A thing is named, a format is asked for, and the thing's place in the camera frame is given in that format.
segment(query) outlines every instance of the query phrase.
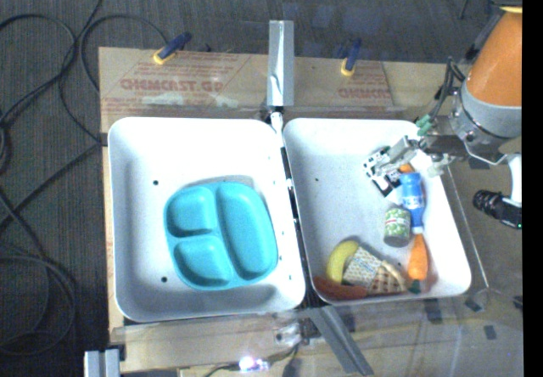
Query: green can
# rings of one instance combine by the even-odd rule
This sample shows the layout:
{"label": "green can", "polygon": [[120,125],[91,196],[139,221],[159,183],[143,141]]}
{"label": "green can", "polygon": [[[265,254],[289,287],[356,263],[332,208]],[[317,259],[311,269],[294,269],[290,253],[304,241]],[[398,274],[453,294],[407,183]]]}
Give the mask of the green can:
{"label": "green can", "polygon": [[411,214],[400,207],[389,209],[384,215],[383,241],[392,247],[405,247],[409,244]]}

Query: plastic bottle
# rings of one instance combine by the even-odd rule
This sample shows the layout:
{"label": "plastic bottle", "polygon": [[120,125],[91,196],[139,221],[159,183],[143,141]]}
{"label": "plastic bottle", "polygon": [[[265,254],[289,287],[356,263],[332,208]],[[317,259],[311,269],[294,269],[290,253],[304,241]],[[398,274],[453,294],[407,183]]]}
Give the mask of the plastic bottle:
{"label": "plastic bottle", "polygon": [[400,182],[402,205],[411,213],[411,230],[414,234],[421,234],[425,207],[421,174],[402,173]]}

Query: yellow banana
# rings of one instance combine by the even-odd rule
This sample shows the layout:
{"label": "yellow banana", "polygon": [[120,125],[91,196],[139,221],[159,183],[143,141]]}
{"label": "yellow banana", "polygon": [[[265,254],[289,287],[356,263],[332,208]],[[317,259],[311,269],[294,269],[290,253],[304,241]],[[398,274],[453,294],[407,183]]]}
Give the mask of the yellow banana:
{"label": "yellow banana", "polygon": [[328,279],[341,284],[344,265],[347,260],[355,254],[358,246],[359,244],[357,241],[347,239],[333,248],[326,265],[326,277]]}

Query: wire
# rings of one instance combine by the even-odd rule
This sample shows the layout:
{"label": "wire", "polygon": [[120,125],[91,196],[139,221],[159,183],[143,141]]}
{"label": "wire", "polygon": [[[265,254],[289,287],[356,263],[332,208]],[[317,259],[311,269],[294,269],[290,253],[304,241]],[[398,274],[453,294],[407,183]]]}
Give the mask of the wire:
{"label": "wire", "polygon": [[[87,18],[87,22],[85,23],[85,25],[83,26],[83,28],[81,29],[80,33],[77,35],[76,39],[73,41],[72,43],[72,47],[74,48],[74,50],[76,51],[77,50],[77,43],[79,42],[79,40],[81,39],[82,35],[85,33],[85,31],[91,26],[91,23],[92,23],[92,19],[94,18],[94,16],[96,15],[96,13],[98,12],[99,8],[102,6],[102,1],[103,0],[97,0],[96,4],[94,5],[94,9],[92,10],[90,16]],[[76,116],[72,113],[72,111],[70,110],[70,107],[68,106],[68,104],[66,103],[66,100],[64,98],[64,84],[62,83],[62,79],[59,79],[59,98],[60,98],[60,103],[62,104],[62,106],[64,107],[64,110],[66,111],[66,113],[68,114],[68,116],[70,117],[70,119],[84,132],[86,133],[90,138],[92,138],[96,143],[99,143],[100,142],[100,138],[98,135],[95,135],[93,134],[90,130],[87,129],[87,127],[85,127],[85,125],[83,125],[81,123],[81,121],[79,119],[76,118]]]}
{"label": "wire", "polygon": [[[285,366],[285,369],[291,365],[292,361],[296,357],[296,354],[299,350],[299,344],[298,342],[296,345],[294,345],[290,350],[287,350],[286,352],[279,352],[276,354],[273,354],[269,356],[267,359],[264,359],[265,362],[268,362],[268,365],[271,367],[276,362],[281,362],[282,360],[286,359],[287,357],[290,357],[288,360],[287,365]],[[204,375],[204,377],[211,377],[214,373],[218,373],[219,371],[240,371],[239,363],[228,363],[226,365],[221,365],[220,367],[213,368],[208,374]]]}
{"label": "wire", "polygon": [[[101,146],[100,144],[94,143],[90,148],[85,149],[82,153],[78,154],[74,159],[68,161],[60,169],[58,169],[56,172],[51,174],[42,183],[40,183],[37,187],[35,187],[30,193],[28,193],[19,203],[17,203],[16,205],[13,205],[11,209],[14,212],[20,211],[23,207],[25,207],[28,204],[30,200],[32,200],[38,193],[43,191],[49,184],[51,184],[61,175],[66,173],[71,167],[79,164],[84,158],[89,156],[95,149],[99,148],[100,146]],[[4,218],[0,219],[0,228],[2,226],[5,226],[5,223],[10,218],[13,220],[13,218],[8,214]]]}
{"label": "wire", "polygon": [[139,22],[142,22],[145,25],[150,26],[153,30],[155,30],[159,34],[160,38],[162,39],[164,43],[168,43],[168,39],[166,39],[166,36],[164,35],[164,33],[156,25],[151,23],[149,20],[146,20],[145,18],[142,18],[141,16],[137,16],[135,14],[110,14],[108,16],[104,16],[103,18],[100,18],[99,20],[95,20],[91,25],[87,27],[87,29],[81,36],[80,60],[83,66],[83,70],[85,71],[87,78],[91,82],[96,92],[99,92],[98,84],[96,83],[96,80],[92,77],[91,71],[88,69],[87,51],[86,51],[87,41],[88,41],[88,37],[90,33],[92,33],[96,27],[98,27],[100,24],[104,23],[105,21],[114,20],[114,19],[137,20]]}
{"label": "wire", "polygon": [[288,360],[287,364],[283,368],[283,374],[282,377],[287,377],[288,375],[296,375],[295,369],[293,369],[294,360],[298,354],[299,350],[299,344],[296,344],[294,348],[291,350],[292,356],[290,356],[290,359]]}
{"label": "wire", "polygon": [[[0,112],[0,171],[6,165],[6,161],[8,159],[8,134],[7,134],[7,127],[9,124],[8,118],[11,115],[15,115],[16,112],[21,112],[24,109],[24,107],[26,107],[32,100],[35,100],[40,93],[47,90],[56,82],[59,84],[60,87],[62,86],[63,78],[66,76],[69,69],[73,65],[74,61],[76,60],[78,40],[83,34],[83,32],[86,30],[86,28],[91,24],[92,18],[94,17],[98,9],[100,8],[102,1],[103,0],[97,1],[96,5],[94,6],[93,11],[91,12],[90,16],[87,19],[85,26],[81,29],[81,32],[77,37],[74,35],[72,30],[62,21],[56,20],[55,18],[51,18],[42,14],[17,15],[17,16],[8,18],[5,21],[0,23],[0,31],[2,31],[8,25],[11,25],[16,21],[30,19],[30,18],[46,20],[47,22],[52,22],[56,25],[59,25],[64,31],[66,31],[66,33],[68,34],[70,38],[70,47],[68,51],[66,52],[66,54],[64,55],[59,72],[48,81],[44,82],[40,86],[32,89],[30,92],[23,95],[20,99],[15,101],[15,103],[13,103],[4,112]],[[70,115],[72,120],[74,120],[75,123],[81,126],[80,122],[73,116],[73,114],[70,112],[70,110],[68,109],[64,101],[63,101],[63,106],[65,107],[67,113]],[[90,135],[94,138],[96,142],[94,146],[98,147],[99,138],[94,137],[92,134]],[[0,205],[8,213],[8,217],[5,217],[2,220],[1,224],[5,226],[6,220],[8,218],[11,218],[20,226],[20,228],[25,232],[25,234],[31,239],[31,242],[33,244],[33,251],[28,251],[28,250],[20,248],[17,245],[13,245],[9,243],[6,240],[3,240],[2,242],[0,242],[0,246],[2,246],[4,250],[10,251],[12,254],[0,255],[0,262],[1,263],[25,263],[25,264],[30,264],[30,265],[37,265],[38,267],[41,267],[45,271],[47,275],[46,279],[48,282],[47,296],[44,299],[44,306],[42,308],[42,311],[36,323],[33,324],[33,327],[31,330],[22,330],[18,334],[12,335],[7,339],[1,339],[0,340],[0,355],[14,356],[14,357],[28,357],[28,356],[35,356],[44,352],[48,352],[54,347],[58,346],[61,342],[63,342],[68,336],[68,334],[72,331],[72,329],[75,328],[75,320],[76,320],[75,283],[58,263],[48,258],[36,234],[34,233],[32,228],[23,220],[20,214],[16,212],[16,210],[20,208],[37,191],[45,188],[45,186],[49,184],[54,178],[59,176],[61,172],[67,170],[67,168],[69,168],[70,166],[78,162],[83,156],[87,155],[89,151],[90,149],[87,149],[85,152],[83,152],[83,154],[78,155],[73,161],[65,165],[62,169],[60,169],[59,171],[56,171],[43,184],[38,186],[34,192],[27,195],[23,199],[23,201],[20,202],[15,208],[12,207],[12,204],[8,200],[8,197],[0,189]],[[58,328],[58,326],[55,326],[55,328],[57,328],[56,330],[41,329],[40,326],[46,323],[47,316],[49,316],[48,303],[50,302],[50,299],[53,297],[52,288],[54,284],[56,284],[58,288],[60,288],[61,296],[64,297],[64,301],[66,303],[66,306],[68,307],[68,312],[63,312],[62,318],[58,319],[58,321],[64,324],[64,326],[61,326],[60,328]],[[37,342],[36,339],[45,340],[45,344],[39,346],[39,342]],[[30,341],[33,341],[34,343],[33,347],[29,347],[28,342]],[[73,368],[74,364],[72,363],[71,365],[72,365],[71,373],[73,374],[75,372],[75,369]]]}
{"label": "wire", "polygon": [[460,82],[463,82],[465,78],[466,77],[462,74],[458,66],[454,63],[452,57],[449,57],[447,59],[447,66],[445,69],[445,79],[443,81],[443,84],[439,88],[438,92],[436,93],[437,103],[432,108],[432,110],[428,113],[428,119],[430,121],[433,121],[435,117],[438,115],[439,110],[441,109],[441,106],[445,102],[447,96],[453,94],[455,90],[455,88],[453,87],[453,83],[455,79],[457,79]]}

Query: toy carrot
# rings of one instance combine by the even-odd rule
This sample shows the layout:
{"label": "toy carrot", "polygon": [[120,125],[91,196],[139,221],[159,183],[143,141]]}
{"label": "toy carrot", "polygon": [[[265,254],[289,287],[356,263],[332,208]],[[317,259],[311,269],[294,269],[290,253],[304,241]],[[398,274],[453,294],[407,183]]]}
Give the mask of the toy carrot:
{"label": "toy carrot", "polygon": [[413,247],[407,264],[407,274],[413,280],[409,291],[418,294],[421,292],[420,281],[424,280],[428,275],[428,251],[422,233],[415,234],[413,239]]}

